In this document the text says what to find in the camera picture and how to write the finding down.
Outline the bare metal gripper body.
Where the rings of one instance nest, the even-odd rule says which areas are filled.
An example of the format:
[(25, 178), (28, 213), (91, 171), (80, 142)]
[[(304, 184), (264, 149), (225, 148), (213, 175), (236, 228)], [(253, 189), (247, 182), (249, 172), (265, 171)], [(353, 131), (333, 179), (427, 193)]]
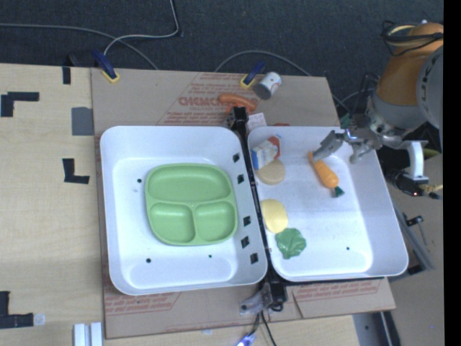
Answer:
[(385, 121), (352, 119), (345, 128), (344, 140), (354, 150), (370, 150), (387, 146), (399, 148), (406, 131), (393, 127)]

